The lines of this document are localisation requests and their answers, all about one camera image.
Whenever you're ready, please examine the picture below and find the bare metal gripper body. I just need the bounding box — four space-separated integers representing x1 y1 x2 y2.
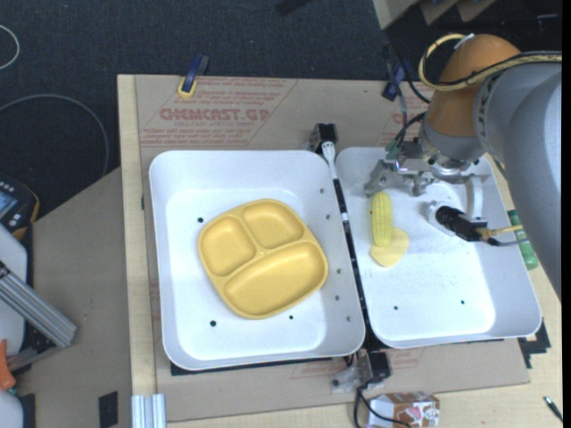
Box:
381 139 481 183

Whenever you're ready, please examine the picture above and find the yellow corn cob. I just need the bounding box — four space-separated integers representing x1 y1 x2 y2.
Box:
369 190 394 247

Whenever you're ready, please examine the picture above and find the thin black and white rod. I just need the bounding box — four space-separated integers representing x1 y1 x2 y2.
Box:
320 142 372 352

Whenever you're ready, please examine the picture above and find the white plastic tray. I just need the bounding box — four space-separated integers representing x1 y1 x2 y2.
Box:
334 146 543 350
148 149 367 371

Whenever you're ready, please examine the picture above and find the yellow divided plate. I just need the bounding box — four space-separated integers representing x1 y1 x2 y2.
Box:
197 198 330 321

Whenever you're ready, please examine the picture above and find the brown cardboard board red print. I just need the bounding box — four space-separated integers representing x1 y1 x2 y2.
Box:
133 74 532 423

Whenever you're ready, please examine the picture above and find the brown and white carton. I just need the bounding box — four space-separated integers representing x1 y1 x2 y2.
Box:
367 391 442 428

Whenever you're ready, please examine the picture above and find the black pen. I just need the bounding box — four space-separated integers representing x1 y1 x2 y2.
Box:
542 396 563 422

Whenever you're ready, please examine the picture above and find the black block with thin wires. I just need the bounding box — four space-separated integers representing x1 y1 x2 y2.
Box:
303 122 337 152
330 350 393 394

